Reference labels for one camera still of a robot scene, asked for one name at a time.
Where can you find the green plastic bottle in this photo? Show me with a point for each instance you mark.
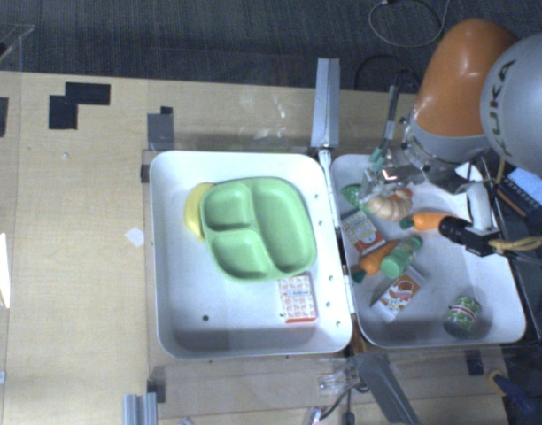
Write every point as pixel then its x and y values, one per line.
pixel 397 259

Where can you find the green broccoli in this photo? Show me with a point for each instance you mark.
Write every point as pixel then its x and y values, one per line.
pixel 350 194

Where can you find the tan toy bread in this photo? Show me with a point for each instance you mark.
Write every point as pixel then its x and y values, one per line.
pixel 388 208

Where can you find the black cylinder on white bracket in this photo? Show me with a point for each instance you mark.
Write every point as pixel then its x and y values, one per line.
pixel 461 232

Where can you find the yellow banana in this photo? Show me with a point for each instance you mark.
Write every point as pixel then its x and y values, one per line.
pixel 192 213

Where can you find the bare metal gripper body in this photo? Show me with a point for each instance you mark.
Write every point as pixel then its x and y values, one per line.
pixel 397 175

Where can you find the orange and white patterned carton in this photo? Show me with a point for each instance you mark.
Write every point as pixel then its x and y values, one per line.
pixel 298 301

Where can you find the white plastic tray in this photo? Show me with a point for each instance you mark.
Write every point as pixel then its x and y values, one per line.
pixel 235 321
pixel 439 281

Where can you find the orange carrot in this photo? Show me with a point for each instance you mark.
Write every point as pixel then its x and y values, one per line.
pixel 426 220
pixel 377 259

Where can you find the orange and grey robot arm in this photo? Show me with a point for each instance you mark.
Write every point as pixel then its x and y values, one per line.
pixel 457 87

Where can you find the green divided plate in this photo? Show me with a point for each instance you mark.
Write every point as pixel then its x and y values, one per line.
pixel 271 219

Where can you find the pale wood board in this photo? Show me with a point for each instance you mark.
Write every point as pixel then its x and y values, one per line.
pixel 253 383

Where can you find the green and white can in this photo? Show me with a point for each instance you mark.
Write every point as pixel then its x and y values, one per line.
pixel 462 317

